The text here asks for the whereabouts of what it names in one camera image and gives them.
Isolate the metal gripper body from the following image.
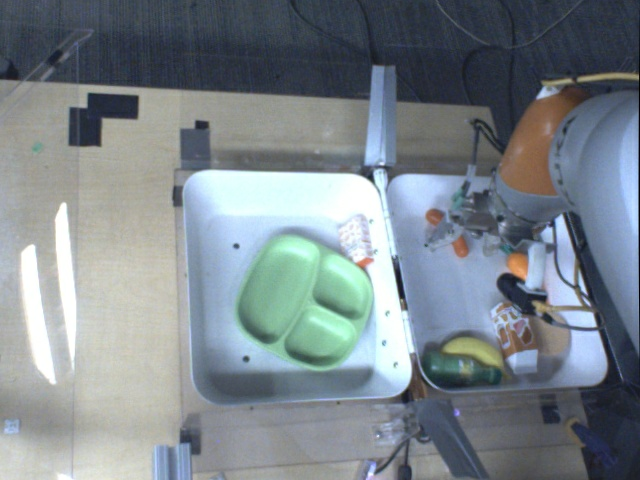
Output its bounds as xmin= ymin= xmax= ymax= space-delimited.
xmin=448 ymin=189 xmax=547 ymax=245

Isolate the orange sausage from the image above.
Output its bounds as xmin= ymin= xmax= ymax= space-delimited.
xmin=425 ymin=208 xmax=471 ymax=260

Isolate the orange carrot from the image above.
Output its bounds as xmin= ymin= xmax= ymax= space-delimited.
xmin=506 ymin=251 xmax=530 ymax=280

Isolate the thin black and white rod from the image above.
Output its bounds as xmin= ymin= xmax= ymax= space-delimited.
xmin=372 ymin=166 xmax=416 ymax=357

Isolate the white plastic tray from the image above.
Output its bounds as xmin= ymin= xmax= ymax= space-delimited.
xmin=386 ymin=173 xmax=610 ymax=394
xmin=181 ymin=168 xmax=414 ymax=407

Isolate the orange and white packet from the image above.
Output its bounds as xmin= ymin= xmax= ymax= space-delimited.
xmin=337 ymin=213 xmax=377 ymax=270

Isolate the orange and white carton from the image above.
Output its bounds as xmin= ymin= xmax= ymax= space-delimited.
xmin=489 ymin=301 xmax=541 ymax=376

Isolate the yellow banana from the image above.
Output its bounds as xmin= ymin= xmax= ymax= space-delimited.
xmin=440 ymin=336 xmax=512 ymax=378

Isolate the green bottle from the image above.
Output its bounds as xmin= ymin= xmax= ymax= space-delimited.
xmin=422 ymin=351 xmax=503 ymax=389

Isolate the green divided plate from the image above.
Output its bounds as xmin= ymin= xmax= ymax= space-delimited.
xmin=235 ymin=233 xmax=376 ymax=372

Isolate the black cylinder on white bracket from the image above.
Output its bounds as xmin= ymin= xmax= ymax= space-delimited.
xmin=496 ymin=241 xmax=550 ymax=318

